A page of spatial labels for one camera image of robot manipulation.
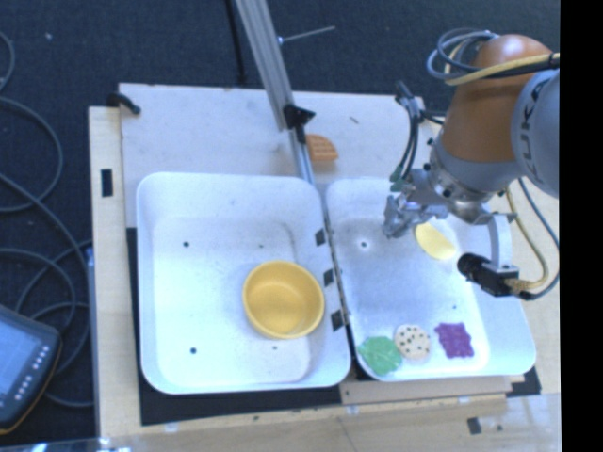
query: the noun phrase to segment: black mat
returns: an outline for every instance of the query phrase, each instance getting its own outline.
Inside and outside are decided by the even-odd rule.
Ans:
[[[297,90],[393,95],[395,81],[402,79],[428,108],[444,109],[451,89],[425,71],[427,55],[443,32],[460,26],[488,28],[525,34],[560,49],[561,0],[268,1],[283,37],[336,27],[283,47]],[[13,42],[16,55],[14,74],[0,96],[31,107],[56,130],[64,164],[57,186],[43,202],[78,242],[91,238],[88,108],[105,105],[121,82],[237,83],[223,0],[0,0],[0,32]],[[244,38],[242,44],[246,85],[260,88]],[[0,44],[0,78],[7,65],[7,51]],[[0,173],[37,194],[56,162],[52,142],[40,127],[0,105]],[[0,206],[21,199],[0,184]],[[0,214],[0,247],[54,257],[69,243],[57,224],[34,207]],[[61,264],[73,277],[78,299],[85,300],[85,274],[73,257]],[[0,302],[14,305],[39,269],[34,263],[0,259]],[[63,283],[50,273],[24,310],[35,313],[65,296]],[[68,339],[71,349],[85,336],[86,316],[86,310],[78,310]],[[49,320],[60,323],[60,316]],[[52,387],[60,396],[91,398],[89,345]],[[74,409],[45,398],[19,429],[0,437],[0,446],[95,433],[91,408]]]
[[[135,330],[138,324],[137,232],[129,228],[126,234],[130,266],[130,289]],[[139,356],[139,335],[136,336]],[[142,425],[176,422],[191,418],[206,418],[235,413],[274,412],[308,409],[341,404],[339,387],[284,390],[276,392],[245,392],[226,394],[168,395],[149,384],[139,366],[140,422]]]

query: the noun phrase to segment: yellow cable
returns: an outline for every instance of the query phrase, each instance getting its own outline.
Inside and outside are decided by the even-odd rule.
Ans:
[[[513,213],[517,214],[517,210],[515,208],[515,203],[513,200],[513,195],[511,193],[511,188],[509,186],[507,186],[506,195],[507,195],[507,201],[509,202],[509,206],[511,207],[511,211]],[[538,248],[536,247],[534,242],[531,240],[530,235],[528,234],[528,231],[526,230],[526,227],[524,226],[524,223],[518,214],[517,214],[517,218],[515,219],[515,222],[517,223],[517,226],[519,227],[519,230],[521,231],[522,235],[526,238],[526,241],[528,241],[528,244],[530,245],[531,250],[534,252],[536,257],[538,258],[538,261],[540,262],[540,266],[543,269],[543,275],[539,280],[537,280],[535,282],[528,282],[526,280],[518,280],[518,279],[509,279],[509,280],[506,280],[505,283],[507,283],[515,291],[531,290],[534,288],[538,288],[539,286],[542,286],[543,284],[545,284],[546,281],[548,280],[548,274],[549,274],[548,273],[548,264],[546,263],[546,260],[545,260],[545,257],[543,256],[543,254],[538,250]]]
[[[500,73],[512,69],[517,69],[518,67],[523,67],[532,64],[539,64],[543,62],[548,62],[551,58],[560,58],[561,54],[558,52],[556,54],[542,54],[540,56],[527,56],[524,58],[519,58],[517,60],[510,60],[509,62],[504,62],[501,64],[493,65],[490,67],[485,67],[478,71],[474,71],[472,73],[468,73],[467,75],[463,75],[462,77],[457,77],[454,79],[445,80],[445,82],[449,86],[460,86],[462,84],[466,84],[468,82],[473,82],[474,80],[482,79],[494,73]]]

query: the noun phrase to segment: yellow plate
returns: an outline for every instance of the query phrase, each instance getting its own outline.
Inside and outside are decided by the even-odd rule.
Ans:
[[[253,327],[270,338],[299,338],[324,314],[324,296],[314,276],[288,261],[269,261],[243,284],[243,305]]]
[[[454,245],[429,222],[415,226],[415,238],[419,246],[433,259],[447,260],[456,252]]]

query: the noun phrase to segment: wooden table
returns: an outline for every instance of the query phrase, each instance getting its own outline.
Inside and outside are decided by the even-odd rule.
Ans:
[[[544,299],[525,303],[537,347],[541,395],[507,398],[505,392],[512,382],[523,377],[456,379],[437,386],[414,382],[402,387],[352,380],[341,385],[347,391],[341,406],[142,426],[125,238],[120,109],[92,107],[89,120],[95,261],[92,310],[98,430],[103,446],[358,452],[393,450],[403,444],[413,450],[492,450],[497,444],[539,444],[546,448],[546,444],[554,447],[561,443],[558,285]],[[106,170],[111,170],[110,192],[102,179]],[[558,230],[557,201],[537,190],[533,193],[549,223]],[[493,206],[503,211],[506,202],[496,199]],[[520,212],[524,210],[520,203]],[[554,263],[555,251],[546,236],[537,226],[530,228]],[[513,238],[516,263],[533,267],[534,258],[521,236],[515,234]]]

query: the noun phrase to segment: white tray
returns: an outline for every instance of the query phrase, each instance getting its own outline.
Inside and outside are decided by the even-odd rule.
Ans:
[[[534,364],[536,351],[520,300],[494,298],[466,281],[457,270],[465,252],[491,254],[486,226],[469,226],[455,217],[432,221],[455,246],[455,255],[436,261],[412,234],[387,239],[381,229],[389,182],[382,179],[336,181],[326,192],[334,251],[350,313],[356,346],[372,336],[393,337],[398,325],[416,324],[432,339],[427,361],[402,365],[377,376],[382,381],[444,377],[521,375]],[[472,357],[447,358],[435,328],[464,323]]]
[[[326,387],[350,369],[336,282],[310,335],[271,340],[248,323],[242,284],[284,259],[324,283],[334,268],[318,192],[295,177],[160,172],[137,193],[142,371],[167,394]]]

